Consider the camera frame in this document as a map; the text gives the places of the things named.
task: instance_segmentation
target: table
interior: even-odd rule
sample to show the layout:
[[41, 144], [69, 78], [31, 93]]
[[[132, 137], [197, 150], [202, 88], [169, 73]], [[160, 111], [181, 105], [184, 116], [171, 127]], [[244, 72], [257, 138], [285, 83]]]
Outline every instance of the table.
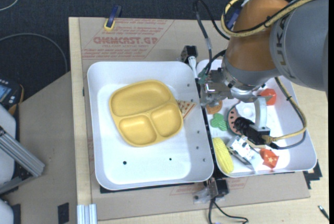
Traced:
[[[179, 24], [187, 30], [193, 28], [194, 22], [180, 20]], [[78, 17], [69, 18], [69, 38], [71, 56], [71, 84], [73, 95], [74, 139], [76, 160], [76, 183], [78, 205], [92, 203], [91, 180], [89, 171], [89, 156], [85, 116], [84, 88], [80, 23]], [[328, 165], [328, 101], [324, 92], [293, 85], [298, 102], [308, 119], [308, 130], [317, 153], [322, 177], [312, 181], [311, 197], [294, 201], [261, 203], [224, 208], [226, 213], [234, 216], [244, 216], [250, 223], [325, 223], [326, 219], [318, 209], [318, 205], [329, 211], [329, 165]], [[192, 210], [172, 214], [141, 216], [99, 221], [99, 223], [208, 223], [208, 210]], [[214, 221], [229, 222], [218, 210], [213, 210]]]

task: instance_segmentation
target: yellow plate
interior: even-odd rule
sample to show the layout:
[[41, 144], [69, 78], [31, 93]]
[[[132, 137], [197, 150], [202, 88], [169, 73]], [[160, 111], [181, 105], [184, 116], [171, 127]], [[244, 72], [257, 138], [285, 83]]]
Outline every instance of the yellow plate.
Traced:
[[121, 136], [137, 147], [166, 140], [183, 126], [173, 94], [157, 80], [140, 81], [116, 90], [109, 99], [109, 108]]

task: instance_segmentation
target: wooden edge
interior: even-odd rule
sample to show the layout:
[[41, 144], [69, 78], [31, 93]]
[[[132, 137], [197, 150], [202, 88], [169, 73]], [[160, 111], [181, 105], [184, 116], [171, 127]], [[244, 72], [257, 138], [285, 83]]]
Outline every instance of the wooden edge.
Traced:
[[92, 203], [88, 142], [86, 128], [85, 99], [82, 95], [81, 43], [79, 18], [69, 17], [69, 45], [73, 96], [73, 122], [78, 205]]

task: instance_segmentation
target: pen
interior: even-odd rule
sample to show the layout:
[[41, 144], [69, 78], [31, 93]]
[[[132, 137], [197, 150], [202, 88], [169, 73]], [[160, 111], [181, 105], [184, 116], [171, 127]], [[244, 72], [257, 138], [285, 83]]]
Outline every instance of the pen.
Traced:
[[327, 213], [326, 213], [326, 211], [324, 210], [324, 208], [323, 208], [321, 205], [319, 205], [318, 207], [319, 207], [321, 213], [323, 213], [324, 216], [329, 220], [329, 216], [327, 215]]

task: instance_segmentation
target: corn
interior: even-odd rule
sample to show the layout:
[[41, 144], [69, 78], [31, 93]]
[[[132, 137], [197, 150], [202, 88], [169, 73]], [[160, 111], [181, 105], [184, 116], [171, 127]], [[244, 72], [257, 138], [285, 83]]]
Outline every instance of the corn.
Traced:
[[214, 153], [216, 154], [216, 160], [218, 165], [223, 170], [225, 174], [229, 174], [234, 170], [234, 165], [232, 157], [227, 149], [225, 143], [221, 138], [213, 138], [213, 148]]

